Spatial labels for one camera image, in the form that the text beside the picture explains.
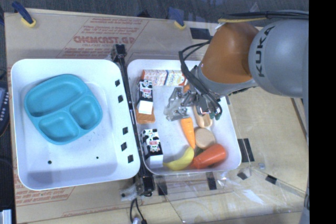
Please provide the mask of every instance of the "yellow banana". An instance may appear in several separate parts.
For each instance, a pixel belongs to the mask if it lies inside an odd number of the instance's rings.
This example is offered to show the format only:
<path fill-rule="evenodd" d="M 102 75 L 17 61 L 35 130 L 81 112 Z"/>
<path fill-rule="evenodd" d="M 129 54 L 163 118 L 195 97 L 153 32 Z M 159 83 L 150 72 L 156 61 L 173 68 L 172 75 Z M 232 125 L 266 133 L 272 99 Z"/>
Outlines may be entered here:
<path fill-rule="evenodd" d="M 186 149 L 181 158 L 169 163 L 163 163 L 163 165 L 174 171 L 182 170 L 193 161 L 194 154 L 194 149 L 190 146 Z"/>

